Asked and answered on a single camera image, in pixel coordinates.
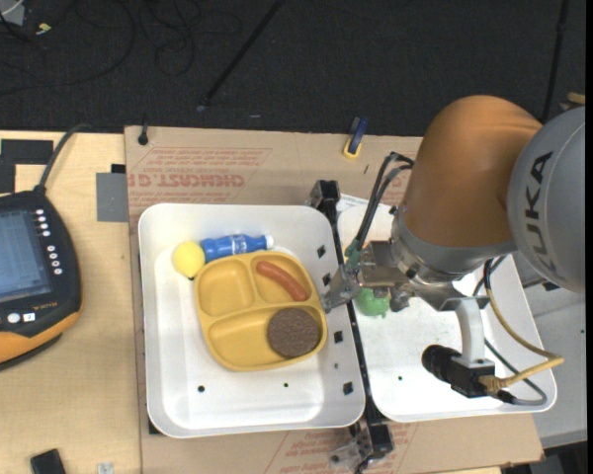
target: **yellow plate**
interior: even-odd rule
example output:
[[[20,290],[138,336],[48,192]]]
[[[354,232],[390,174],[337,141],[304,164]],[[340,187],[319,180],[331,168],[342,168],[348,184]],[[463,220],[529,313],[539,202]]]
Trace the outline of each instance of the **yellow plate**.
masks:
[[[305,290],[305,301],[294,301],[286,289],[255,271],[270,262],[286,271]],[[196,308],[205,341],[214,358],[232,370],[265,370],[297,363],[318,353],[327,341],[327,322],[318,293],[296,258],[276,251],[234,255],[214,260],[196,276]],[[305,355],[285,357],[267,339],[268,323],[282,309],[306,311],[318,324],[320,339]]]

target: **yellow cable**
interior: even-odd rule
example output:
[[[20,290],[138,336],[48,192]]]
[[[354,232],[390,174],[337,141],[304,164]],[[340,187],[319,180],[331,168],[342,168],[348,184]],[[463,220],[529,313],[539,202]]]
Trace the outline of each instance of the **yellow cable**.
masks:
[[[501,311],[499,311],[498,305],[496,304],[496,299],[494,298],[494,293],[492,292],[492,290],[486,289],[486,291],[487,291],[487,296],[490,299],[490,305],[492,306],[492,310],[494,311],[494,314],[496,315],[496,318],[498,319],[499,323],[503,326],[503,328],[507,331],[507,333],[524,348],[527,348],[528,350],[536,353],[537,355],[544,356],[545,358],[548,358],[547,361],[543,361],[542,363],[534,365],[530,368],[521,370],[520,372],[518,372],[510,377],[501,378],[501,377],[496,377],[496,376],[484,376],[484,377],[479,378],[480,382],[486,386],[486,388],[488,389],[488,391],[490,393],[495,393],[496,391],[498,391],[501,388],[506,388],[518,381],[527,379],[528,377],[532,376],[533,374],[536,374],[536,373],[546,370],[548,368],[555,367],[555,366],[560,365],[561,363],[564,362],[564,358],[562,356],[542,350],[542,349],[534,346],[533,344],[528,343],[525,339],[523,339],[521,336],[519,336],[514,331],[514,329],[507,323],[507,321],[501,314]]]

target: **orange grip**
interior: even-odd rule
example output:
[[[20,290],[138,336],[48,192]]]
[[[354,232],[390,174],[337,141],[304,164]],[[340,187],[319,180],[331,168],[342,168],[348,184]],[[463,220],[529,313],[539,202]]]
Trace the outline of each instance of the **orange grip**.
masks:
[[[256,270],[259,274],[269,277],[273,281],[280,284],[296,302],[303,302],[307,300],[307,292],[303,289],[297,280],[284,271],[281,267],[277,267],[270,262],[259,262]]]

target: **blue bottle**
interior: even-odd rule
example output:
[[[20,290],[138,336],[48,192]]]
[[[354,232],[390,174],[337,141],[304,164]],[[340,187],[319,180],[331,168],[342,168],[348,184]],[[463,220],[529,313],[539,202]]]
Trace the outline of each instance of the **blue bottle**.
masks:
[[[250,235],[237,234],[219,237],[218,239],[204,239],[200,242],[205,251],[205,262],[211,262],[217,258],[241,253],[252,253],[262,249],[272,249],[273,238],[270,235],[251,237]]]

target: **black device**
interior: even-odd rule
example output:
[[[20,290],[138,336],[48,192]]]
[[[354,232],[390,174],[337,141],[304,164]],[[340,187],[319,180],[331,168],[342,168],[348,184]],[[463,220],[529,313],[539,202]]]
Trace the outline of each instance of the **black device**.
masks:
[[[75,249],[44,183],[0,197],[0,369],[59,339],[81,314],[82,283]]]

